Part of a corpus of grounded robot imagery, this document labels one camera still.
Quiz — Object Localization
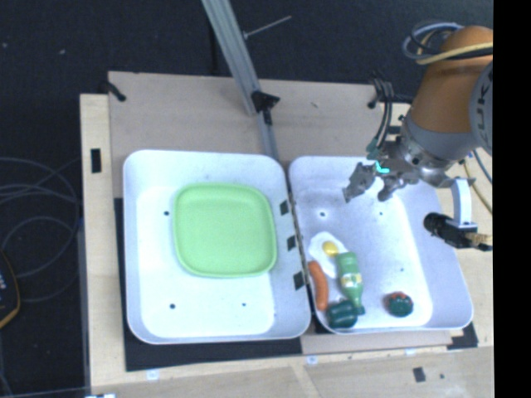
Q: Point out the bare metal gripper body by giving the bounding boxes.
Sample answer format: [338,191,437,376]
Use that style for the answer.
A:
[376,137,454,189]

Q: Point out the white plastic tray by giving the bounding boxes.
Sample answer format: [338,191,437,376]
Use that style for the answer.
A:
[287,155,475,336]
[122,148,313,345]

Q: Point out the thin black rod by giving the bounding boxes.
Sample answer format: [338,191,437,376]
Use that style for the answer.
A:
[285,162,319,333]

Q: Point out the white and yellow fried egg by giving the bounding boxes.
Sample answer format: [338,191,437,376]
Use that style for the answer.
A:
[307,231,350,281]

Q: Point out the green bottle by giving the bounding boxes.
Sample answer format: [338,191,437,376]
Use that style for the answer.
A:
[334,251,367,317]

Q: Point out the orange sausage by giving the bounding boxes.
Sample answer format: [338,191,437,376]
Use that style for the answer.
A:
[307,260,330,312]

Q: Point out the red and green tomato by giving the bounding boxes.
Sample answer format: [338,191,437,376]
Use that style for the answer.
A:
[382,290,415,318]

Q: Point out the green bell pepper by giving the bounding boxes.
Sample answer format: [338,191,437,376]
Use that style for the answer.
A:
[325,299,359,330]

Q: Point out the green plate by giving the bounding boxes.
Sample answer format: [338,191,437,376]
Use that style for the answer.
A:
[172,182,279,279]

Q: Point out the brown cardboard board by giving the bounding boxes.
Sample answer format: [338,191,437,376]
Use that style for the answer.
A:
[107,70,454,356]

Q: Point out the black cylinder on white bracket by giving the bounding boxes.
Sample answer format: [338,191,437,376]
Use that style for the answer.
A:
[423,177,493,252]

